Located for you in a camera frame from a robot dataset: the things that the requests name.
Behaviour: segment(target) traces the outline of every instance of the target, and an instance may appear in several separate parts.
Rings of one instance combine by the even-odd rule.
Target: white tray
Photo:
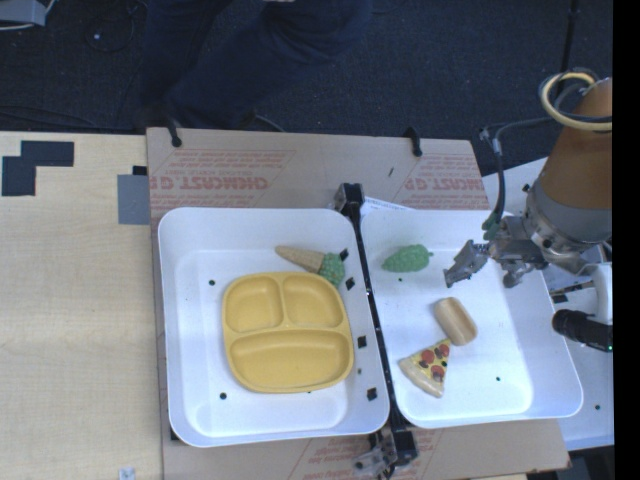
[[[582,387],[565,339],[553,331],[553,305],[542,274],[507,289],[493,260],[470,280],[447,288],[444,270],[465,242],[483,243],[487,211],[376,210],[362,220],[373,293],[400,412],[414,425],[442,428],[533,418],[562,418],[582,405]],[[429,265],[398,274],[381,268],[398,248],[421,243]],[[446,335],[435,303],[457,297],[478,336],[451,347],[442,398],[416,387],[398,361]]]
[[[327,209],[178,208],[158,228],[169,419],[196,447],[368,434],[381,428],[389,398],[351,223]],[[343,381],[310,393],[249,391],[229,368],[222,297],[236,278],[302,271],[277,245],[349,252],[343,298],[354,339],[354,365]],[[366,346],[358,346],[358,338]]]

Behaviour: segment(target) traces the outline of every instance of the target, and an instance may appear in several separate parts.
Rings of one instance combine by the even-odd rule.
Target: black carpet
[[[134,133],[147,1],[59,0],[45,26],[0,22],[0,130]],[[564,68],[613,74],[613,0],[374,2],[364,41],[264,102],[256,125],[374,137],[411,126],[425,138],[471,140],[486,175],[495,163],[481,128],[546,117],[538,86]],[[261,5],[236,0],[207,48]],[[505,133],[505,168],[547,156],[559,131],[548,122]]]

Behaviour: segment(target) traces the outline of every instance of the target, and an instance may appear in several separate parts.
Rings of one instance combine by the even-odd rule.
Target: jeans
[[[266,3],[220,48],[201,55],[233,0],[150,0],[140,103],[162,104],[187,128],[235,129],[267,97],[335,61],[358,42],[371,0]]]

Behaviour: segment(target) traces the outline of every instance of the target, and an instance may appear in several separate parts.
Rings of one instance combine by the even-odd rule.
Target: black clip
[[[422,156],[422,149],[420,149],[420,137],[418,137],[418,132],[415,128],[413,126],[409,126],[402,136],[407,139],[411,139],[411,152],[413,153],[413,156],[420,158]]]

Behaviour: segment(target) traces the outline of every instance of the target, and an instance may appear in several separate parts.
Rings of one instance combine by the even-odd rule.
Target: yellow cable
[[[594,131],[594,132],[610,132],[613,128],[613,123],[589,123],[585,121],[579,121],[577,119],[571,119],[570,117],[559,112],[550,102],[549,102],[549,91],[551,87],[556,83],[567,78],[579,78],[590,84],[592,86],[595,84],[596,80],[588,75],[587,73],[581,72],[568,72],[568,73],[560,73],[555,76],[552,76],[547,80],[547,82],[542,86],[540,91],[540,100],[542,101],[543,108],[547,111],[547,113],[556,121],[571,128],[577,128],[578,130],[586,130],[586,131]]]

